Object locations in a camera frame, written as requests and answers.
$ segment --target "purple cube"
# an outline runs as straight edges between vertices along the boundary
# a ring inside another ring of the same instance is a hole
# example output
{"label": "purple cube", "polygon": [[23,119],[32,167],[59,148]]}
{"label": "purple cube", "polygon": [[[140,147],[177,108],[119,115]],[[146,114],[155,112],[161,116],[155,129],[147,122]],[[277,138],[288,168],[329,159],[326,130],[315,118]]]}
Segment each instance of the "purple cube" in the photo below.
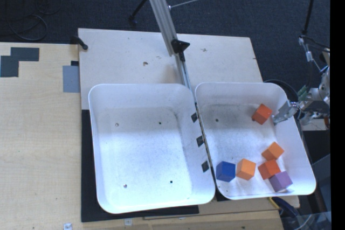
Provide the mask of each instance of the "purple cube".
{"label": "purple cube", "polygon": [[230,182],[235,178],[236,165],[222,161],[216,167],[216,178],[218,180]]}
{"label": "purple cube", "polygon": [[274,188],[275,192],[284,190],[292,184],[290,176],[287,174],[286,171],[276,173],[274,176],[269,178],[269,181],[272,187]]}

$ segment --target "orange cube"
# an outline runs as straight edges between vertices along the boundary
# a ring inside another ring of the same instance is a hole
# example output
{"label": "orange cube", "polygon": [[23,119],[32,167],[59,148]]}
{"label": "orange cube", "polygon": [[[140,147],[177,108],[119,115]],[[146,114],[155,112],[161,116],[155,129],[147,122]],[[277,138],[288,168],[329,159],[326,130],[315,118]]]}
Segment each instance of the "orange cube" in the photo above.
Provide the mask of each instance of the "orange cube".
{"label": "orange cube", "polygon": [[257,121],[259,124],[263,124],[267,121],[271,114],[272,110],[262,103],[252,115],[252,120]]}
{"label": "orange cube", "polygon": [[267,161],[272,159],[278,159],[282,155],[284,150],[277,142],[273,142],[266,150],[261,154]]}
{"label": "orange cube", "polygon": [[274,176],[276,173],[280,172],[280,168],[275,159],[266,161],[265,163],[258,166],[258,170],[263,177],[263,180]]}
{"label": "orange cube", "polygon": [[236,176],[245,180],[251,179],[255,174],[256,163],[243,158],[236,166]]}

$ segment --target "empty white tray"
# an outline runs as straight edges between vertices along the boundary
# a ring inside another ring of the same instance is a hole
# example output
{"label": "empty white tray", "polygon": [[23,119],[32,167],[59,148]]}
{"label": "empty white tray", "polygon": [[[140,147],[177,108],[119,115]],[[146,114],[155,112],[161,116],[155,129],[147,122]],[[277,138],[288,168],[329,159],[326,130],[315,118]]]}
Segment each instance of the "empty white tray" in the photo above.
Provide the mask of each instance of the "empty white tray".
{"label": "empty white tray", "polygon": [[109,213],[205,204],[215,194],[192,92],[100,84],[89,92],[96,193]]}
{"label": "empty white tray", "polygon": [[[250,180],[239,177],[230,182],[216,180],[220,193],[229,199],[306,195],[314,192],[316,181],[296,122],[293,117],[274,126],[270,117],[263,125],[251,116],[263,103],[272,115],[287,101],[282,88],[273,83],[201,83],[196,101],[206,135],[213,168],[221,161],[236,164],[249,159],[257,164]],[[258,166],[265,159],[261,153],[277,142],[284,153],[277,159],[293,184],[276,193],[268,179],[263,180]]]}

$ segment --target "cube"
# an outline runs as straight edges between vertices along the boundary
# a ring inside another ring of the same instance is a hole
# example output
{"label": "cube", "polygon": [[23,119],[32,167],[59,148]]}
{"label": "cube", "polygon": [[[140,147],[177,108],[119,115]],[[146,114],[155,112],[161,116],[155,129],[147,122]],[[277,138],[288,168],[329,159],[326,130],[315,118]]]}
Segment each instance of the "cube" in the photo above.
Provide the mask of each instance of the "cube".
{"label": "cube", "polygon": [[275,159],[262,163],[260,166],[258,166],[258,170],[263,177],[263,180],[274,176],[278,172],[281,172]]}
{"label": "cube", "polygon": [[272,110],[262,103],[252,115],[252,120],[257,121],[259,124],[264,124],[271,114]]}
{"label": "cube", "polygon": [[230,182],[235,178],[236,165],[222,161],[216,167],[216,178],[218,180]]}
{"label": "cube", "polygon": [[276,173],[274,176],[269,178],[269,181],[275,192],[284,190],[292,184],[290,176],[286,171]]}
{"label": "cube", "polygon": [[245,180],[251,179],[255,174],[256,163],[243,158],[236,166],[236,176]]}
{"label": "cube", "polygon": [[283,148],[277,144],[277,142],[273,142],[266,150],[264,150],[261,155],[267,160],[278,159],[279,156],[282,155],[284,152]]}

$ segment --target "blue square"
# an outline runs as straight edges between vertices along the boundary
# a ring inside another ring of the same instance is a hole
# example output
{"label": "blue square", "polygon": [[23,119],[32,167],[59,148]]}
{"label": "blue square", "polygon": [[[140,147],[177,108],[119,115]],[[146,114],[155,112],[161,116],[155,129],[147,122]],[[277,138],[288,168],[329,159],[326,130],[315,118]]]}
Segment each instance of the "blue square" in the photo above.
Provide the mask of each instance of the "blue square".
{"label": "blue square", "polygon": [[236,165],[222,161],[216,167],[216,178],[218,180],[230,182],[235,178]]}

